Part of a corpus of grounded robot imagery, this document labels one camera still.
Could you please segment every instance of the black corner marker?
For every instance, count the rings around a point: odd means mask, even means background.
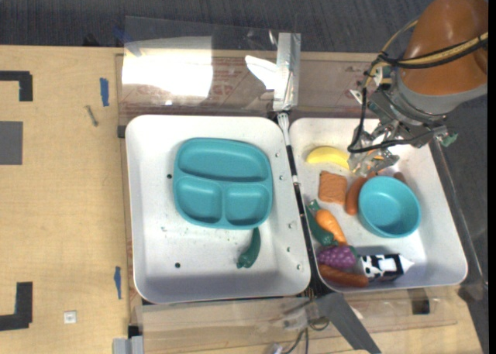
[[[17,283],[14,314],[0,315],[0,331],[29,328],[33,322],[33,283]]]
[[[19,82],[19,101],[33,101],[33,76],[24,70],[0,70],[0,81]]]

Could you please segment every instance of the green toy vegetable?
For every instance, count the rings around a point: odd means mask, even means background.
[[[334,239],[334,235],[319,226],[307,205],[305,206],[305,210],[307,214],[308,227],[310,228],[313,237],[323,246],[337,246],[338,242]]]
[[[253,229],[253,233],[251,235],[250,246],[245,252],[239,255],[236,267],[238,269],[241,269],[241,267],[251,267],[255,263],[255,260],[257,260],[258,253],[260,252],[260,245],[260,231],[258,230],[258,228],[255,228]]]

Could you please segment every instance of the gray square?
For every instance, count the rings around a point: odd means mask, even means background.
[[[22,165],[22,122],[0,122],[0,165]]]

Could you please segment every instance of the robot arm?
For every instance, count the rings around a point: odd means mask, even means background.
[[[366,176],[395,164],[388,148],[400,144],[422,147],[432,139],[453,141],[446,115],[458,105],[487,93],[489,4],[485,0],[435,0],[383,48],[354,91],[362,118],[348,147],[350,169]],[[401,32],[415,26],[401,59],[386,49]],[[367,86],[379,76],[367,100]],[[371,133],[363,130],[370,109],[380,120]]]

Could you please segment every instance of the toy kitchen sink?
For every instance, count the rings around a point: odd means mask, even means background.
[[[135,33],[131,35],[139,41],[126,45],[119,118],[127,125],[134,281],[144,299],[172,304],[287,297],[303,293],[315,281],[328,292],[370,292],[452,285],[464,280],[467,260],[428,146],[396,146],[394,152],[400,160],[386,171],[393,174],[400,170],[418,197],[422,220],[413,234],[400,239],[375,236],[358,217],[346,214],[343,206],[319,202],[336,216],[348,243],[360,255],[399,253],[414,263],[411,269],[396,280],[374,282],[365,288],[340,286],[320,276],[315,261],[320,244],[308,229],[302,205],[317,198],[321,171],[343,175],[348,185],[355,177],[338,164],[310,164],[305,158],[317,146],[346,150],[359,119],[332,116],[331,109],[317,116],[303,115],[291,120],[286,137],[274,122],[278,113],[298,106],[299,36],[280,33],[276,53],[243,53],[214,50],[208,37],[142,40]],[[154,77],[151,72],[157,67],[163,67],[167,74],[162,71],[159,78]],[[343,67],[343,74],[349,71]],[[167,89],[160,82],[164,77]],[[300,88],[307,91],[312,83],[304,80],[299,81]],[[301,91],[299,105],[309,103],[305,91]],[[326,96],[326,101],[340,110],[340,102],[355,102],[344,98],[342,92],[326,94],[320,89],[315,96]],[[365,120],[366,129],[376,125],[375,119]],[[174,180],[179,177],[174,165],[181,147],[192,139],[244,143],[268,160],[265,171],[270,176],[262,174],[255,179],[267,182],[270,178],[272,193],[269,212],[256,213],[260,253],[251,267],[238,268],[236,261],[250,245],[252,229],[191,223],[176,206]],[[180,185],[196,196],[185,207],[192,215],[203,215],[205,221],[236,220],[236,207],[227,211],[225,204],[239,199],[233,194],[236,182],[219,172],[209,176],[208,162],[201,164],[203,172],[195,174],[199,180],[205,178],[203,175],[208,179],[200,188],[188,186],[186,180]],[[180,174],[191,170],[194,168],[183,169]],[[258,194],[248,193],[245,198],[257,204]]]

